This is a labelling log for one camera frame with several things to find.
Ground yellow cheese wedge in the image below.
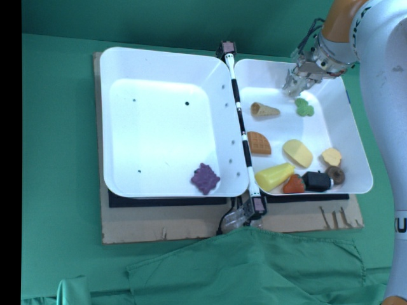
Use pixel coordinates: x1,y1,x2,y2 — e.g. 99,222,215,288
282,139,314,168

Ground brown waffle piece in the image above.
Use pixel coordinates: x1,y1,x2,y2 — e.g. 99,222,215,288
247,131,272,156

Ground green broccoli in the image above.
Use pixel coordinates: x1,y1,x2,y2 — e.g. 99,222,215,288
294,97,315,118

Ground yellow squeeze bottle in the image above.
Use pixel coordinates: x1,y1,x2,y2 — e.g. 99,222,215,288
254,162,296,193

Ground black block with wires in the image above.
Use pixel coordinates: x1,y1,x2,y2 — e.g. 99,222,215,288
243,196,268,224
216,41,238,59

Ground small black bottle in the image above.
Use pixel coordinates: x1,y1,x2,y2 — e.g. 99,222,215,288
301,171,335,193

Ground tan waffle cone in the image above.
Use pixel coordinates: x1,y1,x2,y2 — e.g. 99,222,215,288
250,102,281,119

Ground green cloth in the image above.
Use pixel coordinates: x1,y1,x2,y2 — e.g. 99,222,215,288
57,226,392,305

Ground black and white thin rod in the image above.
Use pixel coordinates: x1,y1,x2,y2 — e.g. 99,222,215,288
224,53,262,198

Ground tan biscuit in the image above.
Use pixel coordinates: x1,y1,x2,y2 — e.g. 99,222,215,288
319,147,343,167

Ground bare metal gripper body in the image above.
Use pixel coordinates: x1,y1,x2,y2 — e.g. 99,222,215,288
294,42,349,83

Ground brown cardboard board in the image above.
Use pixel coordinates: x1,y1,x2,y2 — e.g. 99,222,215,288
93,51,364,245

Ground white plastic tray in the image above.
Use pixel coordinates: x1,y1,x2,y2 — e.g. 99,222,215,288
234,58,374,196
99,46,250,199

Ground red strawberry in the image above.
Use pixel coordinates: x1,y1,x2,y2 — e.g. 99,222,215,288
282,173,307,194

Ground purple grapes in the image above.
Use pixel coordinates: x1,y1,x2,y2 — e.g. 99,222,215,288
190,163,221,196

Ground brown doughnut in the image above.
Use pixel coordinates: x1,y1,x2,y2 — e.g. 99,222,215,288
324,165,346,185

